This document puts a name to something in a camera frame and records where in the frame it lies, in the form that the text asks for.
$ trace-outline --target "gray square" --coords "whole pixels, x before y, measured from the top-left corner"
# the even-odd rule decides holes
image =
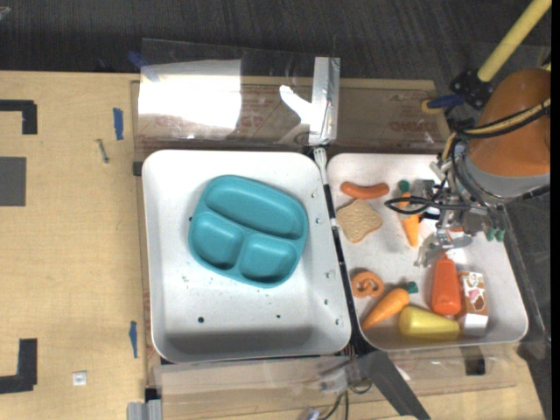
[[[0,207],[25,206],[25,157],[0,157]]]

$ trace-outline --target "brown and white carton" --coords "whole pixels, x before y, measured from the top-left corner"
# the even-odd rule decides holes
[[[484,336],[488,323],[487,294],[484,277],[479,272],[462,270],[458,280],[463,296],[462,308],[457,315],[463,334]]]

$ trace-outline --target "toy pretzel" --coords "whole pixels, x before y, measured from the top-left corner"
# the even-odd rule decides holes
[[[376,298],[385,290],[385,285],[381,278],[369,270],[359,272],[352,277],[352,293],[357,298],[370,296]]]

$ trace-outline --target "red bottle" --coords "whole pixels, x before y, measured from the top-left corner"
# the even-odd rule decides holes
[[[461,311],[461,293],[455,262],[442,256],[436,261],[431,288],[431,309],[443,316],[454,316]]]

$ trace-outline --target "blue plate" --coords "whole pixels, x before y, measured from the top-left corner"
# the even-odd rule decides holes
[[[298,266],[307,230],[307,213],[289,194],[249,178],[220,176],[200,196],[189,248],[218,274],[270,288]]]

